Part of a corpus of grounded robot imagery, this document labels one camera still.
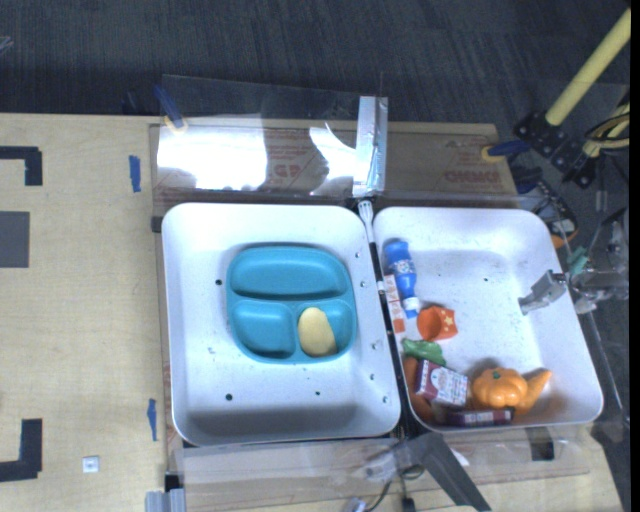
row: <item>wooden table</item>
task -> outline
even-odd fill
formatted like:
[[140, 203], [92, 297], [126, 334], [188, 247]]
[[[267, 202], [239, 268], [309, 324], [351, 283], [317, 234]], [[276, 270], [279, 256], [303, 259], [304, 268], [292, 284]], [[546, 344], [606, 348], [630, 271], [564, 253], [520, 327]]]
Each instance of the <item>wooden table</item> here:
[[[43, 422], [42, 471], [37, 479], [0, 483], [0, 510], [142, 511], [145, 494], [164, 487], [150, 229], [149, 127], [157, 122], [0, 114], [0, 146], [37, 146], [44, 177], [42, 186], [25, 186], [24, 163], [0, 160], [0, 211], [30, 214], [28, 268], [0, 268], [0, 461], [18, 459], [21, 420]], [[132, 189], [130, 155], [141, 160], [140, 192]], [[147, 417], [150, 399], [157, 408], [157, 441]], [[588, 435], [581, 442], [585, 474], [479, 488], [494, 510], [620, 510], [600, 445]], [[100, 458], [98, 472], [83, 472], [89, 456]], [[413, 496], [420, 510], [452, 506], [441, 490]], [[398, 507], [393, 496], [379, 510]]]

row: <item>blue plate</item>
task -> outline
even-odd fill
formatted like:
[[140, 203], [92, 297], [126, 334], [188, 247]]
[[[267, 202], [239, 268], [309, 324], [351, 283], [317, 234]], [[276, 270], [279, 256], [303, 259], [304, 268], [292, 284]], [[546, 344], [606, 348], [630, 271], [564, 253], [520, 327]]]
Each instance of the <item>blue plate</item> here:
[[[261, 362], [313, 363], [340, 357], [356, 336], [351, 279], [332, 254], [313, 247], [252, 247], [227, 270], [227, 314], [238, 347]], [[298, 319], [309, 307], [325, 312], [338, 352], [326, 357], [304, 353]]]

